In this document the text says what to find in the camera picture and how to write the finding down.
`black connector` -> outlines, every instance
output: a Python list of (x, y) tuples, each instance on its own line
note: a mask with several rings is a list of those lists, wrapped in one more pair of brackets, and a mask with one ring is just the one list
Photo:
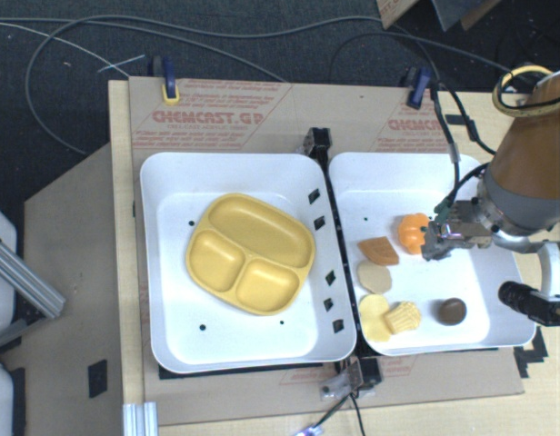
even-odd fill
[(373, 356), (359, 357), (361, 373), (363, 374), (363, 384), (359, 391), (369, 391), (383, 381), (379, 360)]
[(445, 121), (451, 126), (465, 126), (470, 141), (476, 142), (480, 140), (480, 135), (478, 134), (476, 123), (472, 118), (470, 118), (470, 116), (462, 116), (461, 114), (445, 114), (444, 118)]
[(305, 154), (317, 160), (321, 165), (328, 163), (328, 149), (333, 144), (331, 130), (328, 128), (311, 127), (306, 134), (303, 147)]

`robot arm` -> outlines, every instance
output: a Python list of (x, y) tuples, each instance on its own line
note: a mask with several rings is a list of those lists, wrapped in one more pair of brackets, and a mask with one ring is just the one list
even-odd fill
[(560, 325), (560, 243), (529, 239), (560, 222), (560, 71), (536, 85), (526, 108), (509, 111), (512, 107), (501, 104), (496, 90), (493, 98), (515, 120), (493, 160), (475, 170), (480, 177), (476, 196), (452, 202), (429, 223), (422, 255), (441, 260), (456, 248), (491, 244), (536, 253), (541, 290), (506, 282), (499, 298), (540, 324)]

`toy food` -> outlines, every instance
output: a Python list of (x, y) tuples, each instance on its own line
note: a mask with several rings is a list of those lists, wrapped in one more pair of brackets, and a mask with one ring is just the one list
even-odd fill
[(422, 252), (422, 245), (425, 244), (425, 231), (429, 224), (429, 218), (424, 213), (408, 214), (399, 223), (397, 233), (399, 242), (406, 250), (418, 255)]
[(442, 302), (439, 310), (437, 311), (437, 318), (439, 322), (454, 326), (461, 323), (466, 314), (465, 302), (462, 299), (453, 297)]
[(413, 302), (401, 302), (384, 318), (392, 334), (416, 330), (422, 321), (422, 315)]
[(301, 291), (315, 239), (291, 215), (241, 193), (215, 199), (185, 254), (191, 279), (239, 309), (273, 315)]
[(383, 294), (391, 289), (391, 273), (386, 266), (363, 260), (357, 265), (356, 274), (361, 285), (374, 294)]
[(365, 257), (378, 265), (388, 266), (399, 263), (399, 255), (386, 236), (365, 239), (358, 245)]
[(359, 303), (361, 326), (367, 340), (387, 342), (391, 332), (385, 323), (384, 314), (389, 311), (389, 302), (380, 294), (366, 295)]

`yellow sectioned plate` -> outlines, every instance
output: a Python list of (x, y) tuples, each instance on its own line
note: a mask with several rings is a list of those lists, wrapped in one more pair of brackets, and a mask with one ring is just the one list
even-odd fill
[(207, 208), (187, 246), (191, 278), (247, 312), (288, 308), (315, 258), (315, 239), (296, 218), (241, 193)]

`black clip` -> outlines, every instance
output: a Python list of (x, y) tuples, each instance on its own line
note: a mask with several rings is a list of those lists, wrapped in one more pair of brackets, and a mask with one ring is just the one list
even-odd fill
[(179, 89), (175, 79), (175, 69), (170, 58), (163, 57), (163, 76), (165, 83), (163, 84), (163, 101), (168, 105), (177, 105), (179, 103)]
[(424, 92), (432, 79), (432, 71), (429, 68), (419, 68), (414, 79), (414, 87), (407, 97), (407, 106), (419, 110), (422, 107)]

